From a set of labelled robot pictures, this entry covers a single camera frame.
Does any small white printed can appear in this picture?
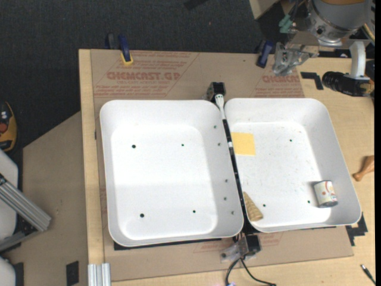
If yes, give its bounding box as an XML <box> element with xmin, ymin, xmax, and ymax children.
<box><xmin>313</xmin><ymin>179</ymin><xmax>339</xmax><ymax>209</ymax></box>

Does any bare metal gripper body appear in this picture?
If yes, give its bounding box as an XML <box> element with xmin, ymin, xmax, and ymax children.
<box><xmin>286</xmin><ymin>11</ymin><xmax>356</xmax><ymax>58</ymax></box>

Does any black cylinder on white bracket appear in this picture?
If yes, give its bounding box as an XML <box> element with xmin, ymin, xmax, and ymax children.
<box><xmin>321</xmin><ymin>41</ymin><xmax>375</xmax><ymax>97</ymax></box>

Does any yellow cheese slice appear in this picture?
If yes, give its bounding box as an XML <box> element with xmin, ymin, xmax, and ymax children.
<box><xmin>230</xmin><ymin>132</ymin><xmax>257</xmax><ymax>156</ymax></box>

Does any white plastic tray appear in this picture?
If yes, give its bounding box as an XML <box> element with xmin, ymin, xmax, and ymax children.
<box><xmin>99</xmin><ymin>99</ymin><xmax>245</xmax><ymax>247</ymax></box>
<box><xmin>223</xmin><ymin>97</ymin><xmax>363</xmax><ymax>234</ymax></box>

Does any brown cardboard board red print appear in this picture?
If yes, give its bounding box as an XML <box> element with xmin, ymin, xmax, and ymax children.
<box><xmin>90</xmin><ymin>48</ymin><xmax>355</xmax><ymax>282</ymax></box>

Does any tan ice cream cone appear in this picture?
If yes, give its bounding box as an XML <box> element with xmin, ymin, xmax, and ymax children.
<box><xmin>242</xmin><ymin>191</ymin><xmax>264</xmax><ymax>222</ymax></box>

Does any thin black and white rod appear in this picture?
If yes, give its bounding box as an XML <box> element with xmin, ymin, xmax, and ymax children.
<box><xmin>214</xmin><ymin>94</ymin><xmax>249</xmax><ymax>235</ymax></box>

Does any brown wooden peg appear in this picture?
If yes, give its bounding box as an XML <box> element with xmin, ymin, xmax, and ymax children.
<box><xmin>353</xmin><ymin>155</ymin><xmax>375</xmax><ymax>182</ymax></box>

